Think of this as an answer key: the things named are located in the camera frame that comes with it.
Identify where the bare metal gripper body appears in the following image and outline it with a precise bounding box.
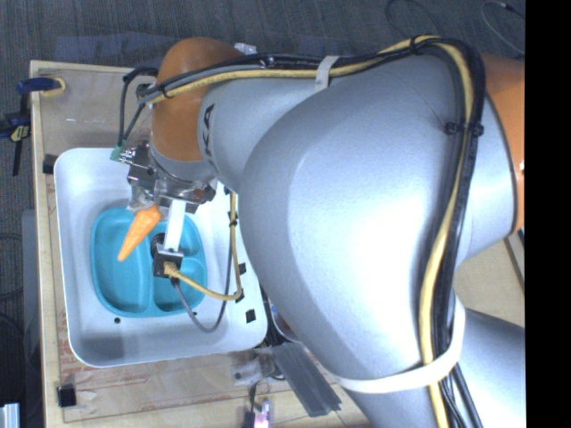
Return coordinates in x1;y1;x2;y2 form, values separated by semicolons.
126;141;219;216

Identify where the blue divided plate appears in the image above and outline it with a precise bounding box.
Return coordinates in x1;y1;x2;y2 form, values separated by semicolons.
89;206;208;318

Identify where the orange carrot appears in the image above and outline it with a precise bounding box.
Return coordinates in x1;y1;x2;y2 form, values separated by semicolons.
117;204;162;263

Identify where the white plastic tray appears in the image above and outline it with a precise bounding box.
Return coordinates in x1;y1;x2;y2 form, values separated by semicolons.
53;146;269;370

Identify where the black cylinder on white bracket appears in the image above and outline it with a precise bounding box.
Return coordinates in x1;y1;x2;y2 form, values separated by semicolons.
151;199;186;279

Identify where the black block with thin wires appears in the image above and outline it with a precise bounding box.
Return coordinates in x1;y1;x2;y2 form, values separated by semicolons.
242;398;273;428

